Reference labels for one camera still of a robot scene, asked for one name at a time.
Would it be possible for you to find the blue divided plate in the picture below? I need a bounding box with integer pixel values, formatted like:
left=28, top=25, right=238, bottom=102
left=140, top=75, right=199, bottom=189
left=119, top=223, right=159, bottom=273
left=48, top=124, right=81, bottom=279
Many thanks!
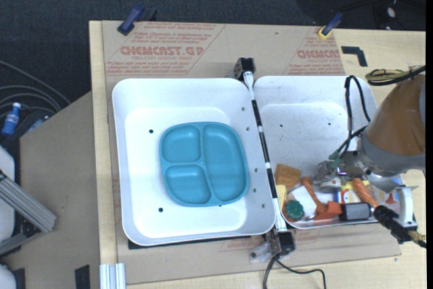
left=159, top=121, right=250, bottom=208

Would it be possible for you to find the black cylinder on white bracket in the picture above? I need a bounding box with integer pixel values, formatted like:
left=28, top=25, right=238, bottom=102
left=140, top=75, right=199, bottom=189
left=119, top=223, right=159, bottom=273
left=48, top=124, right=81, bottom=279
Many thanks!
left=373, top=185, right=419, bottom=243

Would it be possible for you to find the grey can with black ends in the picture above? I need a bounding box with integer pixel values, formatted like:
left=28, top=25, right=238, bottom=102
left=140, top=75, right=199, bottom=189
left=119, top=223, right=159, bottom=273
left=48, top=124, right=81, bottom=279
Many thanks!
left=339, top=202, right=372, bottom=222

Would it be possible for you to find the green and red toy fruit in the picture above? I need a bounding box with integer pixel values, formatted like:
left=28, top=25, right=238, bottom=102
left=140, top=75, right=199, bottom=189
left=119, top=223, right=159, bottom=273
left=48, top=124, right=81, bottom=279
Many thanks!
left=283, top=200, right=305, bottom=223

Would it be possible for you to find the white plastic tray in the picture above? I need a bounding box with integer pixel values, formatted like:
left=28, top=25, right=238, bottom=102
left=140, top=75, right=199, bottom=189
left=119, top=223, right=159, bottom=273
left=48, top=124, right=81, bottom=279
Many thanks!
left=252, top=74, right=407, bottom=230
left=111, top=77, right=277, bottom=246

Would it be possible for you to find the black block with thin wires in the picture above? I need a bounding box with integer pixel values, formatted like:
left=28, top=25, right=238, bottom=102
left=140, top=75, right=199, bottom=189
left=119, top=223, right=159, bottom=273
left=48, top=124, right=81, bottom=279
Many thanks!
left=267, top=231, right=296, bottom=257
left=232, top=57, right=256, bottom=79

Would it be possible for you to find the brown cardboard board red print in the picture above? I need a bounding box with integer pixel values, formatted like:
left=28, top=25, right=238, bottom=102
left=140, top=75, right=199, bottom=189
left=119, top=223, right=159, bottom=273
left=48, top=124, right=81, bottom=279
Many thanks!
left=101, top=20, right=403, bottom=285

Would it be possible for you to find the yellow block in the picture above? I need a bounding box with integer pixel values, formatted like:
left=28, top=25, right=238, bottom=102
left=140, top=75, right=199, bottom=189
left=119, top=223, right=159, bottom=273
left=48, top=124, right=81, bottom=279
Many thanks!
left=276, top=183, right=289, bottom=210

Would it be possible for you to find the orange sausage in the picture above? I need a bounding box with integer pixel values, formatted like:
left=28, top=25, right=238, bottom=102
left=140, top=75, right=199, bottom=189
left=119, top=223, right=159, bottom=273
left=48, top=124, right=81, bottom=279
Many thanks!
left=352, top=177, right=380, bottom=209

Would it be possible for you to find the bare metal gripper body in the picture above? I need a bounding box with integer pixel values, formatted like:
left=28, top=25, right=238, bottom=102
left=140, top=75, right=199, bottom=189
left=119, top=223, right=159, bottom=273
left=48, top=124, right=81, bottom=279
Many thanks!
left=323, top=151, right=395, bottom=192

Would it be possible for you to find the thin black and white rod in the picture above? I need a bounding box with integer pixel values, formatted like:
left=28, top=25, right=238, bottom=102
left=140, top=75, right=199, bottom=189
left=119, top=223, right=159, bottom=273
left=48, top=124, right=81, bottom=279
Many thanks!
left=243, top=72, right=288, bottom=231

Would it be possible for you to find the tan biscuit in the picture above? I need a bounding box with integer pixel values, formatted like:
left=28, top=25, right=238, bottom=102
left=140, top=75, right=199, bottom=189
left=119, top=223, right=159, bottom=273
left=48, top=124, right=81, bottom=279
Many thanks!
left=274, top=163, right=302, bottom=189

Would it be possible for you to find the orange red packet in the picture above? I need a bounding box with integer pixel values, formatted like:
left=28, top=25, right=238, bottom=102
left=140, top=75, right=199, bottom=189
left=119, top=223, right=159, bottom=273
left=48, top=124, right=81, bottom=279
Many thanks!
left=313, top=200, right=343, bottom=221

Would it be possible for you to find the white and yellow packet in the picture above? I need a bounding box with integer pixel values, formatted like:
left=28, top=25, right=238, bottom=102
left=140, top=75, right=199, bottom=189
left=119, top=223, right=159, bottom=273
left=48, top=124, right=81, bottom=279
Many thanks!
left=339, top=180, right=363, bottom=204

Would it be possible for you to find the white carton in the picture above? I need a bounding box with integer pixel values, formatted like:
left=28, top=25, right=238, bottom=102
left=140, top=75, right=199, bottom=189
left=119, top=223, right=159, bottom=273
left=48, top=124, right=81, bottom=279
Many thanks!
left=290, top=185, right=317, bottom=215

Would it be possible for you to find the small white can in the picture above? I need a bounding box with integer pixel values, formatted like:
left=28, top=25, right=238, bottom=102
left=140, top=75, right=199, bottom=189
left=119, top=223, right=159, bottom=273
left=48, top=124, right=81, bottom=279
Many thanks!
left=319, top=177, right=342, bottom=194

